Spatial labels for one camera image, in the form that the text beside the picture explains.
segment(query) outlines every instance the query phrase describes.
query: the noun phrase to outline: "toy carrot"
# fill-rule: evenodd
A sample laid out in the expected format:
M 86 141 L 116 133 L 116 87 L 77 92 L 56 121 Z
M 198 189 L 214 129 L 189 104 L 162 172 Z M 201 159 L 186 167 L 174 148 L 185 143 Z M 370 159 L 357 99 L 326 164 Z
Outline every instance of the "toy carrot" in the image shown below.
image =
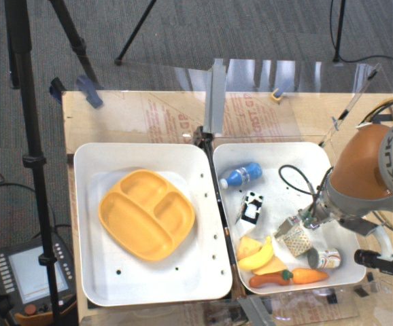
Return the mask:
M 328 273 L 311 268 L 295 268 L 292 271 L 283 270 L 281 275 L 286 280 L 291 279 L 295 284 L 315 283 L 329 277 Z
M 289 285 L 290 279 L 284 279 L 281 272 L 253 275 L 250 278 L 250 287 L 260 287 L 263 284 L 275 283 L 278 285 Z

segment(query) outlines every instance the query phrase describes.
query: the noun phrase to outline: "tin can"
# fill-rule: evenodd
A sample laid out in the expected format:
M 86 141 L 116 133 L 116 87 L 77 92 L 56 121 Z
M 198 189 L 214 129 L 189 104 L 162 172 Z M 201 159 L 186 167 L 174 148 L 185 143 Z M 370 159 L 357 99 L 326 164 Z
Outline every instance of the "tin can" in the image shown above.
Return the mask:
M 337 268 L 341 263 L 339 250 L 336 248 L 317 249 L 311 248 L 307 253 L 310 268 Z

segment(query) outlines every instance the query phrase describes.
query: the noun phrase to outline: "gray floor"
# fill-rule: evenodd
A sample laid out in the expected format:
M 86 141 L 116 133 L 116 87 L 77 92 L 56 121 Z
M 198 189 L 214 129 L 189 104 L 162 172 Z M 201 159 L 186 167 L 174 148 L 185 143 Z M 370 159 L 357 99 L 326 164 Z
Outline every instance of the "gray floor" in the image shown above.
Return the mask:
M 187 90 L 176 68 L 208 70 L 224 60 L 328 62 L 335 54 L 341 0 L 158 0 L 131 44 L 120 69 L 113 64 L 150 0 L 64 0 L 102 85 L 111 89 Z M 62 109 L 49 94 L 58 77 L 67 89 L 83 73 L 68 38 L 47 0 L 27 0 L 32 64 L 47 197 L 57 223 L 69 223 Z M 393 57 L 393 0 L 346 0 L 343 60 Z M 361 62 L 382 70 L 371 92 L 393 93 L 393 59 Z M 145 78 L 148 65 L 166 66 L 157 78 Z M 10 86 L 5 10 L 0 0 L 0 173 L 8 183 L 33 186 L 22 165 L 27 139 L 19 90 Z M 334 81 L 350 82 L 352 74 Z M 35 197 L 20 186 L 0 187 L 0 248 L 29 239 L 39 231 Z M 59 233 L 71 246 L 69 230 Z

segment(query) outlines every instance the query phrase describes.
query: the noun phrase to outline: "plastic bottle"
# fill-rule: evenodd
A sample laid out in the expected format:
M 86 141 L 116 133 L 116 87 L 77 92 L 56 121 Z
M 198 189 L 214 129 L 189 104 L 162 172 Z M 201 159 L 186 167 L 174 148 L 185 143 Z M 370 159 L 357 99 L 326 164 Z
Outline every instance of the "plastic bottle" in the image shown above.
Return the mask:
M 226 179 L 220 179 L 219 184 L 222 189 L 227 189 L 229 186 L 240 186 L 261 176 L 262 167 L 259 163 L 251 163 L 236 169 Z

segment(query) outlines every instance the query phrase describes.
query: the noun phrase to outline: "orange divided plate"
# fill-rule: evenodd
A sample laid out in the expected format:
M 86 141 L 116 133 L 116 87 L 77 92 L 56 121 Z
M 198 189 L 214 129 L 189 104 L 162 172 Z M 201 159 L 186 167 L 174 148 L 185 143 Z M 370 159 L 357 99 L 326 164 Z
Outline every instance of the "orange divided plate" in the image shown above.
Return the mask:
M 127 251 L 146 261 L 159 261 L 188 235 L 195 212 L 171 182 L 151 170 L 139 169 L 104 195 L 99 219 Z

